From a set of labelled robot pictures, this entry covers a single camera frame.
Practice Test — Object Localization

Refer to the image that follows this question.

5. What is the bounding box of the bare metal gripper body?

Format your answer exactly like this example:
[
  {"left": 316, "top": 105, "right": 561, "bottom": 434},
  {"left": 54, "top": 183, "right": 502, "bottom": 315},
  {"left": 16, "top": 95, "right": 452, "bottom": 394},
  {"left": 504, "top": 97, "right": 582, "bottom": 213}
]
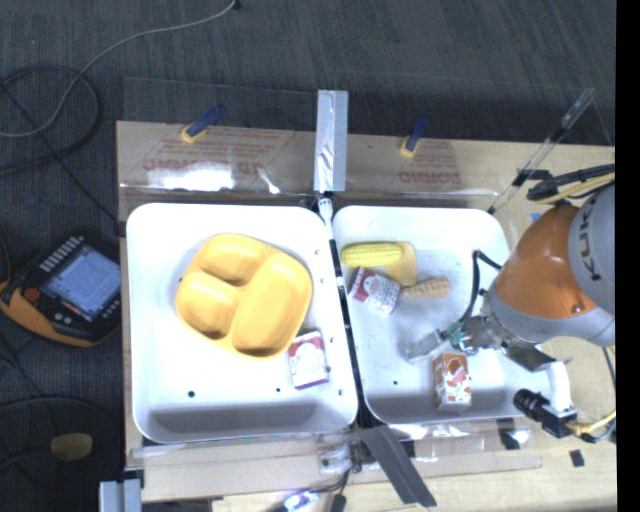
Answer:
[{"left": 458, "top": 314, "right": 510, "bottom": 355}]

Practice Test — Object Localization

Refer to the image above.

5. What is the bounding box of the brown cardboard board, red print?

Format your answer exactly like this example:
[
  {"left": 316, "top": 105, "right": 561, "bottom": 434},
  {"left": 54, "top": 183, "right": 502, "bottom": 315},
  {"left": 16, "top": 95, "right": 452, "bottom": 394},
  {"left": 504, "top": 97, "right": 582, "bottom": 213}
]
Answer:
[{"left": 115, "top": 119, "right": 546, "bottom": 503}]

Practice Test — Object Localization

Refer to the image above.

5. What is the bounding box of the yellow corn cob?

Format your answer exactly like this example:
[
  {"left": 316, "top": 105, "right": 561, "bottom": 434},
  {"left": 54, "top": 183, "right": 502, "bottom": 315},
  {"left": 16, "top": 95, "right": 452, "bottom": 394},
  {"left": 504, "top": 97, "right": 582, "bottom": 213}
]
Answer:
[{"left": 340, "top": 241, "right": 405, "bottom": 269}]

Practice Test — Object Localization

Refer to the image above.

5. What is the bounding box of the yellow round object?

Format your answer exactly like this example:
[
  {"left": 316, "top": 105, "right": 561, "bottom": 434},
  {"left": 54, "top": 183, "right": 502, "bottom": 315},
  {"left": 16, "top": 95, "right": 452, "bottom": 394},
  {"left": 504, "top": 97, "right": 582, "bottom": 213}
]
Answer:
[{"left": 49, "top": 431, "right": 95, "bottom": 462}]

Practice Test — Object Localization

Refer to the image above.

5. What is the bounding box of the orange juice carton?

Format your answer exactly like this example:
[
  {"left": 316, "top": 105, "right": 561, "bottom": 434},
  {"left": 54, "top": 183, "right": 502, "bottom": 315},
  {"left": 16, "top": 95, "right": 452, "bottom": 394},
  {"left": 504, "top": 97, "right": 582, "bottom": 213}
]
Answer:
[{"left": 431, "top": 351, "right": 473, "bottom": 412}]

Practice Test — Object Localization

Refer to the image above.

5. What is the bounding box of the tan ridged bread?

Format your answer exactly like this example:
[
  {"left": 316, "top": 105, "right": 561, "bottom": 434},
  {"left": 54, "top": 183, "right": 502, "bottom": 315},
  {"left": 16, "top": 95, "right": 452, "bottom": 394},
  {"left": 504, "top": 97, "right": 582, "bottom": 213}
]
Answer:
[{"left": 401, "top": 275, "right": 452, "bottom": 302}]

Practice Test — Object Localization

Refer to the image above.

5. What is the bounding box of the black cylinder on white bracket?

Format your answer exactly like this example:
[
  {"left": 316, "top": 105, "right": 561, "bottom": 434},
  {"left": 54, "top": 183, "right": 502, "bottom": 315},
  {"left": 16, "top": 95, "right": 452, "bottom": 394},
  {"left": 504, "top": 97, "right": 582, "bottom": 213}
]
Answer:
[{"left": 512, "top": 359, "right": 579, "bottom": 440}]

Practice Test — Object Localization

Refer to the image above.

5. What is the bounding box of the white plastic tray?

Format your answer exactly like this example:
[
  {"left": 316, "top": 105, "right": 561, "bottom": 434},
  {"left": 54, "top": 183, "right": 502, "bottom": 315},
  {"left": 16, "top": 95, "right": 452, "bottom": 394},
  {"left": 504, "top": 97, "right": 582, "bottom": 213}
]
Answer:
[
  {"left": 125, "top": 201, "right": 360, "bottom": 446},
  {"left": 331, "top": 204, "right": 552, "bottom": 427}
]

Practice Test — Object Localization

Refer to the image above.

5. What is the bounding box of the red and white carton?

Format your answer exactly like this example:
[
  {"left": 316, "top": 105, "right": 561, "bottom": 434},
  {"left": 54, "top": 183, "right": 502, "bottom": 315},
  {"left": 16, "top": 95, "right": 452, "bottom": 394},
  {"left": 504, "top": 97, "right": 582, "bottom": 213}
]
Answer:
[
  {"left": 347, "top": 266, "right": 402, "bottom": 316},
  {"left": 286, "top": 330, "right": 332, "bottom": 391}
]

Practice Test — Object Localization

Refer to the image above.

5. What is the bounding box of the yellow divided plate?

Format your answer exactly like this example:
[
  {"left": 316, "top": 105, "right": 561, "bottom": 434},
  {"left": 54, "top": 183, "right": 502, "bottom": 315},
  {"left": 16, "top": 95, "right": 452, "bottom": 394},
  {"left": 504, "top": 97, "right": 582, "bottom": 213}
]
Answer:
[{"left": 174, "top": 232, "right": 315, "bottom": 359}]

